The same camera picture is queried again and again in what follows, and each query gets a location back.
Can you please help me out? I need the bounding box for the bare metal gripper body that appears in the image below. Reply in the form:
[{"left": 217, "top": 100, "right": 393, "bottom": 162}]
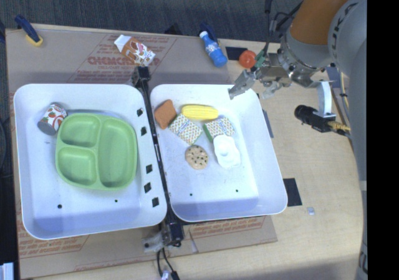
[{"left": 254, "top": 51, "right": 325, "bottom": 88}]

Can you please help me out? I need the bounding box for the red round toy tomato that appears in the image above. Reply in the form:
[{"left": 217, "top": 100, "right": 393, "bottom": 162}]
[{"left": 238, "top": 49, "right": 258, "bottom": 70}]

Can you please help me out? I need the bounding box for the blue bottle with white cap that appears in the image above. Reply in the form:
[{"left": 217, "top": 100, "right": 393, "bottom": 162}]
[{"left": 199, "top": 31, "right": 229, "bottom": 69}]

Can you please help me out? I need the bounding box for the green and yellow patterned packet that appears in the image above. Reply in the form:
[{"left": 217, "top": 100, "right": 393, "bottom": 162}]
[
  {"left": 168, "top": 113, "right": 204, "bottom": 146},
  {"left": 202, "top": 116, "right": 236, "bottom": 143}
]

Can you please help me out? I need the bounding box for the yellow toy corn cob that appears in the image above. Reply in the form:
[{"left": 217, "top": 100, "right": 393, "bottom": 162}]
[{"left": 181, "top": 104, "right": 219, "bottom": 122}]

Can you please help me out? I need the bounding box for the brown cardboard board red print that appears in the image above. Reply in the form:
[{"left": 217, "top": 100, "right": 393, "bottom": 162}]
[{"left": 4, "top": 22, "right": 279, "bottom": 280}]

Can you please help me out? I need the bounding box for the white moulded plastic toy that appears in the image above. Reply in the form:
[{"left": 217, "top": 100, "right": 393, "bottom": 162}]
[{"left": 213, "top": 134, "right": 242, "bottom": 170}]

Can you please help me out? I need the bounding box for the brown toy bread slice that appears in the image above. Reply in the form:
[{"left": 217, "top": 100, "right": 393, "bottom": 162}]
[{"left": 153, "top": 99, "right": 178, "bottom": 130}]

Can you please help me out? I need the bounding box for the tan chocolate chip biscuit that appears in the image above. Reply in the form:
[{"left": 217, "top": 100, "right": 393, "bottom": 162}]
[{"left": 185, "top": 144, "right": 209, "bottom": 170}]

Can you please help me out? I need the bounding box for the thin black and white rod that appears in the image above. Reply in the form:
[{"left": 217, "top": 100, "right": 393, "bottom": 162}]
[{"left": 140, "top": 84, "right": 174, "bottom": 223}]

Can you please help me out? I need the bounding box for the white plastic tray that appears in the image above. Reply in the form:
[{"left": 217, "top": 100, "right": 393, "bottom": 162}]
[
  {"left": 12, "top": 83, "right": 168, "bottom": 241},
  {"left": 149, "top": 83, "right": 289, "bottom": 223}
]

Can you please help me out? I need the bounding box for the white and orange carton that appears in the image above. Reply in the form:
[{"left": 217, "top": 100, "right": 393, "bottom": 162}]
[{"left": 113, "top": 34, "right": 156, "bottom": 67}]

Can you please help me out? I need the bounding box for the green divided plate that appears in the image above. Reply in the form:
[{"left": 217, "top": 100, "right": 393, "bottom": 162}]
[{"left": 55, "top": 112, "right": 139, "bottom": 192}]

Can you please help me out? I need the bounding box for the white can with red print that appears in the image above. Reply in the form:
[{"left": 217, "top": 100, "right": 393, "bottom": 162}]
[{"left": 37, "top": 102, "right": 69, "bottom": 137}]

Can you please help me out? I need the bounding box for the black cylinder on white bracket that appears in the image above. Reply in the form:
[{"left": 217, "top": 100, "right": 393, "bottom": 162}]
[{"left": 294, "top": 80, "right": 338, "bottom": 133}]

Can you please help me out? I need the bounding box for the black block with thin wires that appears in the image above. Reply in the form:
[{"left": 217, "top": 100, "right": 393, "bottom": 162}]
[
  {"left": 161, "top": 220, "right": 185, "bottom": 248},
  {"left": 132, "top": 65, "right": 152, "bottom": 87}
]

